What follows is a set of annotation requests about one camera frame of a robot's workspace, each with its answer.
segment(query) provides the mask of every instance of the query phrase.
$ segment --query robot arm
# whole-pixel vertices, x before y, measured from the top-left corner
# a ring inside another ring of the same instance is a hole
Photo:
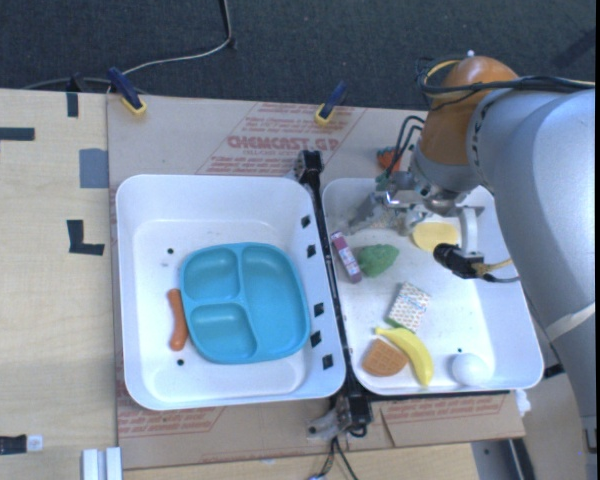
[[[430,87],[429,77],[448,66]],[[476,56],[431,64],[419,82],[431,111],[408,171],[388,176],[385,200],[402,202],[405,213],[420,206],[450,216],[478,185],[493,194],[530,310],[573,386],[588,473],[597,478],[594,86],[518,78]],[[444,264],[456,252],[447,246],[434,256]]]

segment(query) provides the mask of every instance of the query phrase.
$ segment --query sausage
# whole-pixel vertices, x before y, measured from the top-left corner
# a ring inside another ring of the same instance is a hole
[[[182,296],[178,288],[172,288],[167,292],[169,305],[173,313],[173,333],[169,340],[169,347],[176,352],[184,348],[187,338],[189,337],[189,329],[184,318],[184,307],[182,306]]]

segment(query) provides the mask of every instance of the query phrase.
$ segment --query white ball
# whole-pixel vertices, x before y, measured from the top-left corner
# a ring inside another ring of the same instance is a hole
[[[491,378],[491,371],[484,359],[476,354],[458,354],[451,364],[456,381],[465,386],[484,386]]]

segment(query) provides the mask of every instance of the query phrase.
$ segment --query wooden table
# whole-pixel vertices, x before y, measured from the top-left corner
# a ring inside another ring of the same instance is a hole
[[[107,149],[106,97],[0,89],[0,435],[41,434],[44,450],[0,456],[0,478],[80,478],[81,451],[117,445],[110,194],[82,188],[80,151]],[[98,254],[70,253],[67,221]],[[471,446],[349,453],[361,479],[475,480]],[[323,456],[126,471],[126,479],[305,479]],[[330,479],[349,478],[337,460]]]

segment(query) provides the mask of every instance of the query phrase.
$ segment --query banana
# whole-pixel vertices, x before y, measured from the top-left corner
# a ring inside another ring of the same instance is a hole
[[[407,354],[420,384],[429,385],[433,378],[433,359],[418,336],[404,327],[394,327],[392,329],[376,327],[376,334],[385,336],[391,343]]]

